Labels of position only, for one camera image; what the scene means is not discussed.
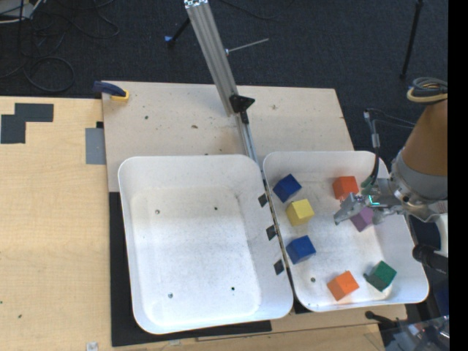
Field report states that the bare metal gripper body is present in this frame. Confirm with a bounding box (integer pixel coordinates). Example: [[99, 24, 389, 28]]
[[366, 177, 448, 223]]

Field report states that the purple cube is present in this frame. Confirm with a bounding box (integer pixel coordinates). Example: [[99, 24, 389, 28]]
[[350, 206, 375, 233]]

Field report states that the red-orange cube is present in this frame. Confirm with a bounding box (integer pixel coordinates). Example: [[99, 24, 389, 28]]
[[331, 175, 361, 201]]

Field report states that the white plastic tray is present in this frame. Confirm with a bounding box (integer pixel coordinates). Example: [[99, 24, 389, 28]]
[[262, 150, 430, 313], [117, 154, 295, 336]]

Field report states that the yellow cube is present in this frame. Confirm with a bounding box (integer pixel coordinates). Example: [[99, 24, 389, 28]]
[[284, 198, 316, 227]]

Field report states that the green cube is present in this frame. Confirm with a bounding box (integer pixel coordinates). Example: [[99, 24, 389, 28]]
[[363, 260, 398, 293]]

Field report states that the blue cube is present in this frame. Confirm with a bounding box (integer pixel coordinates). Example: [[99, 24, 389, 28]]
[[272, 173, 303, 204], [284, 235, 317, 265]]

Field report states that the orange cube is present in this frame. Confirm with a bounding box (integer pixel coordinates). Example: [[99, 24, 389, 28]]
[[325, 270, 361, 302]]

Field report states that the pale wood board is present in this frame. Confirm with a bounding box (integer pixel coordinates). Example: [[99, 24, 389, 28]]
[[100, 80, 410, 342]]

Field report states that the black cylinder on white bracket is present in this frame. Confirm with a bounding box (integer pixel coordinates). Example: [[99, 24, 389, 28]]
[[412, 212, 449, 276]]

